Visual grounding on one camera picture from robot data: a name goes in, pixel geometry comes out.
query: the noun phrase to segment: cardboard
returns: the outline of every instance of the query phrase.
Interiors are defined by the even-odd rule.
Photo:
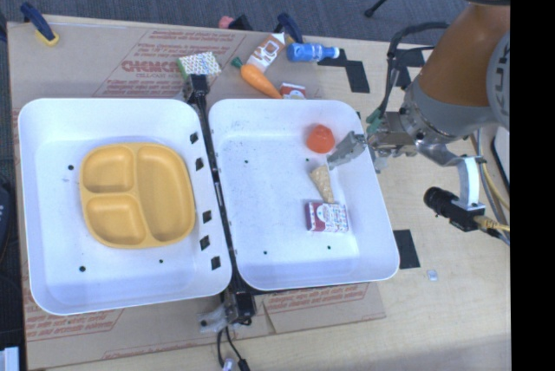
[[[36,98],[182,98],[183,78],[176,59],[200,52],[212,52],[222,68],[208,96],[208,107],[226,97],[261,97],[236,76],[238,70],[230,61],[235,56],[246,61],[267,36],[265,33],[65,16],[45,16],[45,19],[60,37],[54,47],[40,42],[30,23],[8,25],[18,187],[21,187],[21,173],[17,116],[27,102]],[[320,41],[334,44],[331,39]],[[352,44],[349,47],[353,49],[349,54],[351,59],[362,59],[362,54],[356,52],[366,48],[355,41],[342,42]],[[387,43],[384,43],[384,55],[386,48]],[[334,98],[353,104],[344,68],[308,63],[291,66],[284,55],[280,55],[266,75],[276,86],[281,82],[305,86],[307,98]],[[321,83],[325,79],[332,81]],[[366,101],[356,105],[362,117],[369,114],[369,108]],[[216,333],[201,332],[197,314],[216,309],[219,296],[76,316],[53,316],[44,312],[29,291],[21,196],[19,190],[29,370],[190,348],[216,341]],[[256,303],[258,312],[252,325],[234,327],[236,338],[385,317],[376,283],[269,293],[257,296]]]

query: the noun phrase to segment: white plastic part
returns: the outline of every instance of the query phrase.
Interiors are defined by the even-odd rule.
[[[30,288],[41,308],[70,315],[213,296],[228,285],[232,267],[218,200],[190,106],[158,99],[34,100],[19,114],[19,140]],[[115,249],[88,231],[81,160],[94,147],[123,141],[167,145],[185,161],[197,215],[191,234],[178,243]],[[199,170],[197,159],[204,165]],[[205,223],[204,212],[210,212]],[[210,244],[201,249],[204,237]],[[215,257],[219,267],[212,269]]]
[[[326,100],[222,100],[210,109],[238,270],[253,288],[286,290],[384,280],[399,267],[389,216],[366,150],[330,172],[349,231],[307,230],[304,204],[321,200],[309,173],[326,162],[305,140],[316,124],[336,141],[363,133],[349,105]]]

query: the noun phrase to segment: blue bottle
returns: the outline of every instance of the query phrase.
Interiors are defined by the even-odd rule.
[[[337,58],[339,48],[326,48],[313,42],[292,42],[287,47],[290,62],[320,62],[323,58]]]

